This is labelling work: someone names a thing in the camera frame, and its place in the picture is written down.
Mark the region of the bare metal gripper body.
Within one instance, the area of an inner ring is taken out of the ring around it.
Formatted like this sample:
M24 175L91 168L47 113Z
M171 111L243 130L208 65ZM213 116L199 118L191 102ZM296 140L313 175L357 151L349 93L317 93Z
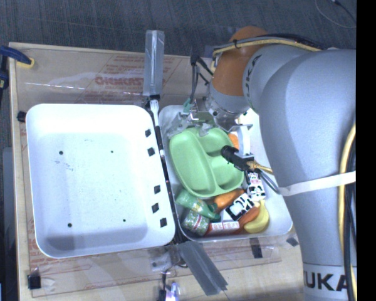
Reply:
M189 109L184 108L181 112L178 112L176 117L184 119L184 130L189 127L209 124L211 128L218 127L224 131L230 131L237 125L236 120L241 114L241 108L229 110L217 104L210 104L205 107L191 105Z

